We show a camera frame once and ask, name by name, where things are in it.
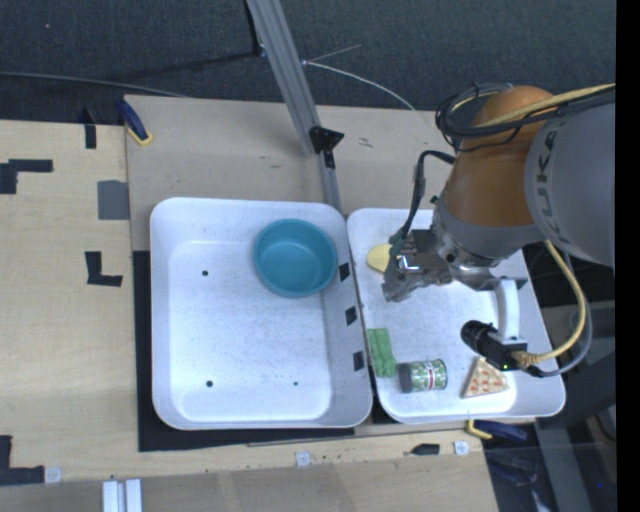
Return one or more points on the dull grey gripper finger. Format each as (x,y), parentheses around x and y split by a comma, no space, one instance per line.
(391,290)
(413,291)

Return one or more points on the teal bowl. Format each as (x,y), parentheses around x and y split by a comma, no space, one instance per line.
(295,260)

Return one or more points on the green and red can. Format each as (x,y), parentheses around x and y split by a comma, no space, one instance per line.
(425,376)

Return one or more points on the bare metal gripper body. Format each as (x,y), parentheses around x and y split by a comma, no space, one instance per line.
(425,262)

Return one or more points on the black cylinder on white bracket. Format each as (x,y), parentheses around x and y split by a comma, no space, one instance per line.
(504,345)

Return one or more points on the yellow round biscuit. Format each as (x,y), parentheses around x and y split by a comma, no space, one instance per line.
(376,257)

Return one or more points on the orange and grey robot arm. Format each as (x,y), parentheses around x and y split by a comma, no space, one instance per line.
(492,175)

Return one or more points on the brown cardboard board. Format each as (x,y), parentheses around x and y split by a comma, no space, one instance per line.
(225,150)

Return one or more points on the pizza slice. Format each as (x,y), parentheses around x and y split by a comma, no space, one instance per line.
(484,381)

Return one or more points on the white plastic tray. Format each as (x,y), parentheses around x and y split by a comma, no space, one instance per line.
(240,325)
(435,325)

